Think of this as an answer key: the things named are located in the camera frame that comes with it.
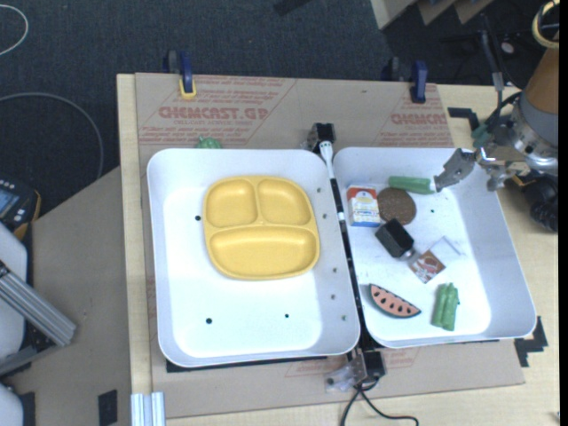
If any brown round biscuit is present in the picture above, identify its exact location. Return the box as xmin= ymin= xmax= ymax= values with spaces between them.
xmin=376 ymin=186 xmax=418 ymax=227

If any black square bottle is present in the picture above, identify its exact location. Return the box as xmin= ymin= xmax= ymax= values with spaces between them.
xmin=374 ymin=218 xmax=419 ymax=262

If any white paper card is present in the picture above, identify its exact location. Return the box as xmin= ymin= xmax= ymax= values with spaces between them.
xmin=428 ymin=235 xmax=463 ymax=259

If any green toy cucumber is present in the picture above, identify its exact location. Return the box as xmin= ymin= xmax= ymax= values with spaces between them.
xmin=388 ymin=175 xmax=438 ymax=195

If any red watermelon slice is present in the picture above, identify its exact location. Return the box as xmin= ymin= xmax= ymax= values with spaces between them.
xmin=367 ymin=282 xmax=422 ymax=320

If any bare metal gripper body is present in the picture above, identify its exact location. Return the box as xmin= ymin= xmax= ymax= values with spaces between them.
xmin=475 ymin=121 xmax=560 ymax=176

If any thin black and white rod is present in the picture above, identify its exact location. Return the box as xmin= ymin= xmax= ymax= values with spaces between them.
xmin=318 ymin=141 xmax=364 ymax=351

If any brown cardboard board, red print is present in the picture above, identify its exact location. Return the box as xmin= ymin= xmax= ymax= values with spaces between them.
xmin=134 ymin=72 xmax=527 ymax=419

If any brown and white packet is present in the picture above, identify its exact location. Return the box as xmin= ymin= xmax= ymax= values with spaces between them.
xmin=408 ymin=249 xmax=446 ymax=285

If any yellow divided plate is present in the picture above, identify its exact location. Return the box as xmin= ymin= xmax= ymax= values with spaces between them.
xmin=201 ymin=175 xmax=321 ymax=282

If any green toy pepper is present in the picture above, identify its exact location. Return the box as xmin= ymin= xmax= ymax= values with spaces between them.
xmin=194 ymin=135 xmax=225 ymax=151

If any white plastic tray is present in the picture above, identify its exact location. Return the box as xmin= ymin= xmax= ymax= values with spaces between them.
xmin=331 ymin=146 xmax=538 ymax=350
xmin=146 ymin=147 xmax=361 ymax=368

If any orange and white carton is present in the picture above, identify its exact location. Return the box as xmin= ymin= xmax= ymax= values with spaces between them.
xmin=345 ymin=184 xmax=383 ymax=228

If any black block with thin wires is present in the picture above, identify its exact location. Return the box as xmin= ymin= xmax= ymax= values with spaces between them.
xmin=304 ymin=122 xmax=336 ymax=153
xmin=325 ymin=351 xmax=388 ymax=393

